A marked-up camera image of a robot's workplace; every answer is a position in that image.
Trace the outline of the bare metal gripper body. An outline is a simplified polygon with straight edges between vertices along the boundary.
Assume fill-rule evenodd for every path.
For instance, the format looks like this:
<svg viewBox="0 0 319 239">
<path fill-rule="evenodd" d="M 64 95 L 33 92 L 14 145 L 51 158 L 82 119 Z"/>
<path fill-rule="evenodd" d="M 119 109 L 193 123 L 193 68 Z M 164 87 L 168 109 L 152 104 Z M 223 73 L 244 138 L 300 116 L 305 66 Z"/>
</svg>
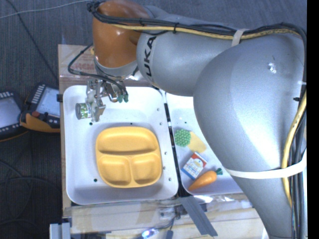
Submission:
<svg viewBox="0 0 319 239">
<path fill-rule="evenodd" d="M 86 95 L 96 100 L 108 97 L 111 102 L 126 102 L 126 87 L 122 82 L 92 78 L 87 82 Z"/>
</svg>

